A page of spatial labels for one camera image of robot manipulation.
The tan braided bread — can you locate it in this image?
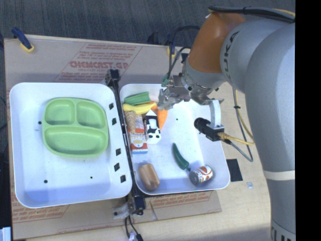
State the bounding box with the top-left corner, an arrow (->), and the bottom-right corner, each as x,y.
124,110 -> 137,134

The green divided plate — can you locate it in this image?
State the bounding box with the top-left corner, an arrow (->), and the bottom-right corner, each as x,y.
42,97 -> 110,158

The yellow banana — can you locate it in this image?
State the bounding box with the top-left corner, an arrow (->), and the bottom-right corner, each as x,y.
122,101 -> 158,115

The orange and white can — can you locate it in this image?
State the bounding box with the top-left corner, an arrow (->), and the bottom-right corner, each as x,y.
188,164 -> 214,186

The black and white milk carton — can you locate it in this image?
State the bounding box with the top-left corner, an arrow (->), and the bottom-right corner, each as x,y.
143,109 -> 162,145

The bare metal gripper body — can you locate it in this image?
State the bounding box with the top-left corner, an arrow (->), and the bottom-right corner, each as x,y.
165,74 -> 214,105

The white plastic tray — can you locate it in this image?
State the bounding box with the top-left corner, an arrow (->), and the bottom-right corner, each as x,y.
119,83 -> 231,196
9,82 -> 133,209

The black cylinder on white bracket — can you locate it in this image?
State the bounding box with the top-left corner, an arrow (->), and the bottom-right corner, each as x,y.
194,98 -> 225,142

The orange and white carton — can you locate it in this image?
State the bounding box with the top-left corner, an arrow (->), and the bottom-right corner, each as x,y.
127,114 -> 149,155

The green chili pepper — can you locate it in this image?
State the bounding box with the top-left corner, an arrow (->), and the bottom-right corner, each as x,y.
172,142 -> 192,172

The black block with thin wires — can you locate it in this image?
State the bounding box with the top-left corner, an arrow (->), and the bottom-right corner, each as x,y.
104,69 -> 121,87
126,194 -> 147,215

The green toy vegetable stalk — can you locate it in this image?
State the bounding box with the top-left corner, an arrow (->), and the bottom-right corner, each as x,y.
123,91 -> 151,106

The orange carrot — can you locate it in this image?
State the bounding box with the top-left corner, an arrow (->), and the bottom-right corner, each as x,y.
156,108 -> 169,131

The brown cardboard board, red print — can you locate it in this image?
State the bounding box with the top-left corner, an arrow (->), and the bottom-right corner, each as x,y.
4,34 -> 223,240

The brown hot dog bun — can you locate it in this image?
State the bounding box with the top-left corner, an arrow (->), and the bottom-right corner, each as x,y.
138,163 -> 161,192

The thin black and white rod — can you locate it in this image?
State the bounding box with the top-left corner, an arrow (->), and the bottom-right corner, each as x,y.
110,80 -> 138,202

